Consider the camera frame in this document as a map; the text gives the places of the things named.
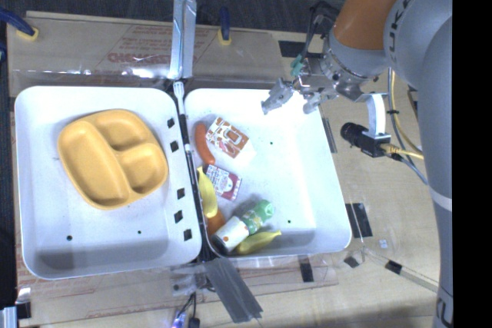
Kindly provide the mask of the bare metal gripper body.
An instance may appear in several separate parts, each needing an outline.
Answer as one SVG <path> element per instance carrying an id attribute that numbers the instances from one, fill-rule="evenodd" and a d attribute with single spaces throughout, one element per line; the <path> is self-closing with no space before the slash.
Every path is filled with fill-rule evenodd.
<path id="1" fill-rule="evenodd" d="M 294 87 L 303 94 L 321 97 L 343 96 L 357 101 L 364 93 L 362 87 L 369 77 L 358 75 L 340 62 L 329 58 L 305 58 L 299 74 L 294 77 Z"/>

